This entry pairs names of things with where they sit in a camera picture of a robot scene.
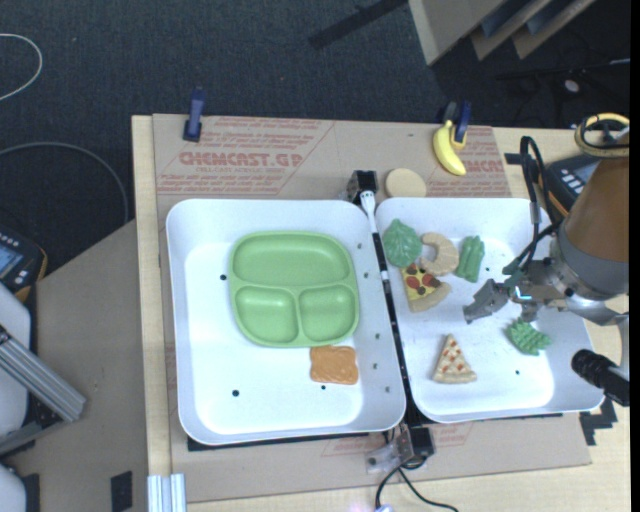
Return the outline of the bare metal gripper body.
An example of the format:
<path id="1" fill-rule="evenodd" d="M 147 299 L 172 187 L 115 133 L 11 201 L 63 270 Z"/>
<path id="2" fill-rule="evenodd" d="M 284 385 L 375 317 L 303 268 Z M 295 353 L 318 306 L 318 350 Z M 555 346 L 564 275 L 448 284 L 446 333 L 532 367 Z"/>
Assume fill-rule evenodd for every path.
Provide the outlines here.
<path id="1" fill-rule="evenodd" d="M 519 305 L 533 300 L 542 304 L 540 310 L 552 308 L 564 312 L 578 287 L 578 274 L 561 256 L 531 260 L 528 266 L 515 259 L 508 265 L 509 297 Z"/>

